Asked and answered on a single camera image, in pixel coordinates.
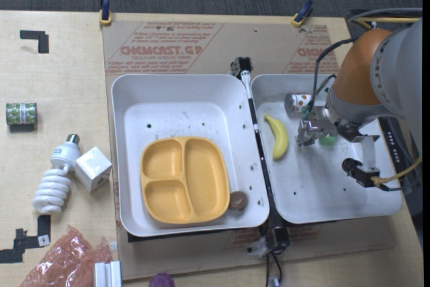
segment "purple object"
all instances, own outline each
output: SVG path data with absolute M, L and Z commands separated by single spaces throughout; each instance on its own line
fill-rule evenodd
M 149 287 L 175 287 L 175 283 L 169 274 L 158 273 L 150 279 Z

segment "white plastic tray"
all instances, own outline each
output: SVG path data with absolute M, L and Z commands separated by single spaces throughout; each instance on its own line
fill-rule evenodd
M 326 75 L 320 75 L 318 82 Z M 252 81 L 251 91 L 261 131 L 270 181 L 279 214 L 287 221 L 302 224 L 367 216 L 384 216 L 397 212 L 402 204 L 400 192 L 383 192 L 364 188 L 342 170 L 346 158 L 363 161 L 360 144 L 351 144 L 338 136 L 331 147 L 296 144 L 300 114 L 287 114 L 284 100 L 288 93 L 311 94 L 313 75 L 259 75 Z M 317 101 L 325 103 L 325 92 Z M 271 158 L 274 137 L 264 113 L 280 119 L 286 126 L 290 144 L 279 160 Z M 376 167 L 381 177 L 395 174 L 383 134 L 377 121 L 361 130 L 362 134 L 377 134 Z M 396 180 L 387 183 L 398 187 Z
M 245 88 L 230 75 L 123 75 L 112 85 L 118 161 L 120 217 L 138 237 L 257 227 L 269 204 Z M 248 196 L 242 212 L 227 210 L 216 220 L 172 225 L 145 208 L 140 155 L 154 140 L 202 136 L 222 151 L 230 192 Z

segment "white cube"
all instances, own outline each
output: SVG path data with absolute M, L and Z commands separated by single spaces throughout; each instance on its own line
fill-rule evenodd
M 109 179 L 112 163 L 93 147 L 76 160 L 75 177 L 92 193 Z

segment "spiral compact fluorescent bulb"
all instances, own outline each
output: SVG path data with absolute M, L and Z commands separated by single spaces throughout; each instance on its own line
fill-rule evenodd
M 65 176 L 69 171 L 75 170 L 76 159 L 81 156 L 78 144 L 79 136 L 70 134 L 64 144 L 54 149 L 50 158 L 54 168 L 45 171 L 32 201 L 39 213 L 61 212 L 71 184 Z

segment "banana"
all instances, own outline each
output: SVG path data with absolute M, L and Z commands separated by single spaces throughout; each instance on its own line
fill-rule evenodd
M 273 159 L 281 158 L 288 148 L 288 134 L 281 120 L 272 118 L 265 114 L 264 119 L 269 122 L 270 128 L 275 135 L 275 145 L 273 146 Z

